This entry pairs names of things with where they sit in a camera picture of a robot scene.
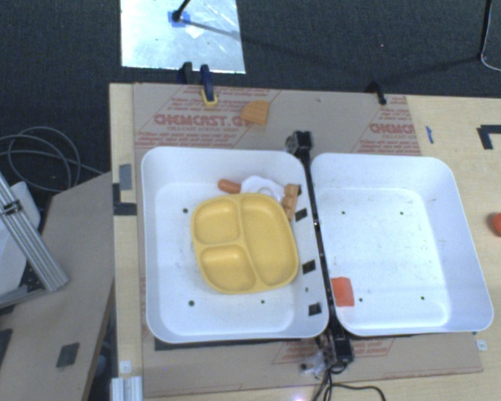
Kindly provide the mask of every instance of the blue tape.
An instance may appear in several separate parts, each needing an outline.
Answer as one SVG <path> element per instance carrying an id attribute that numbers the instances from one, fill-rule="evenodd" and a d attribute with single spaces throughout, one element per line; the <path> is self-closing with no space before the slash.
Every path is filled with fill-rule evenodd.
<path id="1" fill-rule="evenodd" d="M 427 130 L 428 140 L 430 141 L 431 144 L 434 144 L 433 132 L 431 131 L 431 129 L 428 126 L 425 126 L 425 129 Z"/>

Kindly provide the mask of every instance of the black tape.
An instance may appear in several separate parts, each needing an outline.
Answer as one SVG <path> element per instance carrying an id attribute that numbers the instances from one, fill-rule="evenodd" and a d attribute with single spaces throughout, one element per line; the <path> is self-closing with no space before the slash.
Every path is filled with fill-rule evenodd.
<path id="1" fill-rule="evenodd" d="M 297 211 L 295 213 L 295 221 L 302 220 L 306 216 L 308 216 L 308 211 L 306 210 L 306 208 L 304 208 L 304 209 L 302 209 L 300 211 Z"/>
<path id="2" fill-rule="evenodd" d="M 320 303 L 314 303 L 308 306 L 308 316 L 311 317 L 312 315 L 318 315 L 321 313 L 321 304 Z"/>
<path id="3" fill-rule="evenodd" d="M 308 272 L 316 270 L 316 261 L 310 260 L 302 265 L 302 274 L 306 275 Z"/>
<path id="4" fill-rule="evenodd" d="M 490 134 L 501 134 L 501 124 L 481 124 L 481 127 L 477 128 L 477 132 L 483 148 L 485 150 L 493 150 Z"/>
<path id="5" fill-rule="evenodd" d="M 137 204 L 120 201 L 120 184 L 113 183 L 114 216 L 137 216 Z"/>
<path id="6" fill-rule="evenodd" d="M 71 343 L 61 347 L 59 351 L 58 363 L 56 363 L 56 368 L 67 367 L 68 365 L 73 365 L 76 362 L 76 357 L 78 355 L 78 350 L 80 349 L 80 343 Z"/>

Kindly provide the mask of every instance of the white container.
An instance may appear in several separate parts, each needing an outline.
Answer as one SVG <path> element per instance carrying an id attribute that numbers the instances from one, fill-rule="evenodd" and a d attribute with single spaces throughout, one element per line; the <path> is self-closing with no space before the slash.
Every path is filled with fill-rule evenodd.
<path id="1" fill-rule="evenodd" d="M 330 278 L 348 277 L 357 336 L 480 331 L 492 303 L 451 170 L 430 157 L 317 156 L 311 165 Z"/>
<path id="2" fill-rule="evenodd" d="M 11 188 L 30 222 L 37 227 L 41 216 L 33 202 L 26 183 L 19 182 Z M 0 219 L 0 296 L 18 287 L 26 267 L 26 257 Z"/>
<path id="3" fill-rule="evenodd" d="M 311 338 L 328 324 L 306 178 L 301 163 L 279 151 L 160 147 L 143 158 L 146 317 L 152 333 L 168 343 L 264 338 Z M 241 183 L 259 175 L 302 186 L 292 222 L 301 266 L 285 287 L 251 294 L 223 294 L 200 274 L 191 241 L 191 215 L 207 199 L 225 195 L 220 179 Z M 314 261 L 316 269 L 302 272 Z"/>
<path id="4" fill-rule="evenodd" d="M 337 307 L 358 336 L 479 331 L 493 309 L 449 168 L 423 157 L 325 154 L 312 177 L 330 277 L 348 277 L 354 307 Z M 168 343 L 311 338 L 329 321 L 306 177 L 280 151 L 160 147 L 141 165 L 146 316 Z M 202 278 L 190 216 L 224 195 L 217 181 L 259 175 L 298 184 L 292 229 L 295 280 L 268 292 L 227 295 Z M 306 263 L 315 271 L 304 272 Z"/>

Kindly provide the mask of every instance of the small wooden block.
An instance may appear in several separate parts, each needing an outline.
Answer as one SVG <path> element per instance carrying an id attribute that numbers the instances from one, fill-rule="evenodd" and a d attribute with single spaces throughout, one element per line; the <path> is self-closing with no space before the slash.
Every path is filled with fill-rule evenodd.
<path id="1" fill-rule="evenodd" d="M 299 185 L 286 184 L 284 186 L 284 197 L 282 198 L 282 206 L 284 207 L 284 212 L 286 213 L 287 219 L 289 221 L 291 221 L 291 219 L 295 215 L 298 195 L 299 195 Z"/>
<path id="2" fill-rule="evenodd" d="M 251 101 L 240 113 L 240 118 L 253 124 L 264 125 L 269 115 L 269 101 Z"/>

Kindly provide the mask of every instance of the black clamp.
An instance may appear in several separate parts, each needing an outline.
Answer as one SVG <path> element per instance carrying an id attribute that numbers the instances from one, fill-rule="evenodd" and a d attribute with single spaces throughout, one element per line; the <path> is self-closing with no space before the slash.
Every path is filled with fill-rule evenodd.
<path id="1" fill-rule="evenodd" d="M 195 76 L 193 74 L 193 64 L 191 62 L 184 63 L 176 74 L 176 81 L 179 84 L 194 84 Z M 214 91 L 214 81 L 211 76 L 210 67 L 207 64 L 200 66 L 200 83 L 202 89 L 200 96 L 204 100 L 206 107 L 215 107 L 217 105 L 217 95 Z"/>
<path id="2" fill-rule="evenodd" d="M 21 205 L 20 200 L 14 200 L 3 207 L 3 211 L 0 212 L 0 216 L 10 216 L 11 214 L 19 212 L 22 208 L 23 206 Z"/>
<path id="3" fill-rule="evenodd" d="M 309 152 L 314 143 L 310 131 L 295 131 L 286 139 L 286 151 L 290 155 L 299 155 L 301 152 Z"/>

